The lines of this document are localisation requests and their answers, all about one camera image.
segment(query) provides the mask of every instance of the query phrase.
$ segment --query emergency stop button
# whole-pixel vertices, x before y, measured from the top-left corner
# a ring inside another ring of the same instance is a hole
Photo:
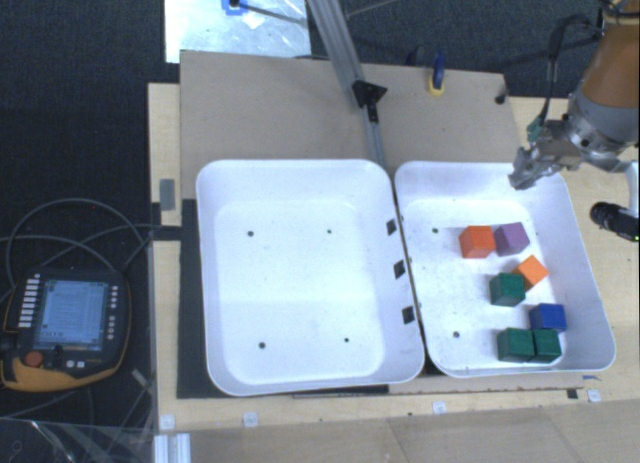
[[[28,367],[40,367],[44,361],[44,355],[40,351],[29,351],[24,357],[24,363]]]

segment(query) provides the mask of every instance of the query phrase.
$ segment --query cube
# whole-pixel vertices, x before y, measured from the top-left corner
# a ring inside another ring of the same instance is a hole
[[[489,226],[468,226],[460,234],[460,249],[465,259],[484,259],[496,249]]]
[[[524,277],[524,288],[527,291],[542,281],[543,278],[549,276],[547,268],[544,267],[533,255],[527,257],[527,259],[519,264],[512,273],[516,273]]]
[[[498,360],[503,362],[528,362],[535,356],[531,330],[507,328],[498,333]]]
[[[562,305],[540,303],[529,311],[532,329],[555,330],[558,333],[567,329],[567,319]]]
[[[513,307],[525,298],[522,275],[500,273],[491,279],[489,289],[492,305]]]
[[[522,223],[519,222],[499,226],[493,237],[496,240],[496,251],[501,257],[517,255],[530,243]]]
[[[551,363],[562,356],[560,338],[555,330],[531,330],[535,356],[530,360],[535,363]]]

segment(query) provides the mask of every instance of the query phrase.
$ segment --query green cube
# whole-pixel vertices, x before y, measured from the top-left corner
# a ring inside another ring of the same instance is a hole
[[[525,298],[524,277],[519,274],[500,273],[489,282],[491,304],[514,307]]]
[[[531,359],[537,363],[551,363],[562,356],[560,338],[556,330],[531,330],[536,355]]]
[[[498,360],[528,362],[535,354],[531,330],[507,328],[498,334]]]

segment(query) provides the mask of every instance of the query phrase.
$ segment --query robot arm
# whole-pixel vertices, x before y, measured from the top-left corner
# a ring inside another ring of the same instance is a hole
[[[583,162],[606,172],[626,173],[632,195],[630,208],[604,209],[602,206],[609,204],[597,204],[591,214],[600,226],[637,241],[637,162],[633,165],[620,161],[618,156],[638,144],[640,0],[601,2],[605,4],[608,27],[580,84],[569,97],[568,112],[562,120],[546,120],[547,98],[542,113],[527,128],[530,147],[518,149],[509,180],[515,189],[528,189],[541,177],[565,168],[577,170]],[[554,31],[549,51],[551,66],[555,66],[566,24],[583,20],[571,17]],[[618,216],[613,216],[614,211],[624,223],[611,221]]]

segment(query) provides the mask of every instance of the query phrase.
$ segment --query black clamp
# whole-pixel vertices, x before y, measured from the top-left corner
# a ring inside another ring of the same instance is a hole
[[[351,86],[353,93],[356,96],[356,102],[359,107],[367,106],[367,114],[369,115],[369,121],[371,123],[378,123],[378,109],[376,108],[377,102],[387,93],[387,88],[384,86],[378,86],[376,84],[367,83],[358,79]]]

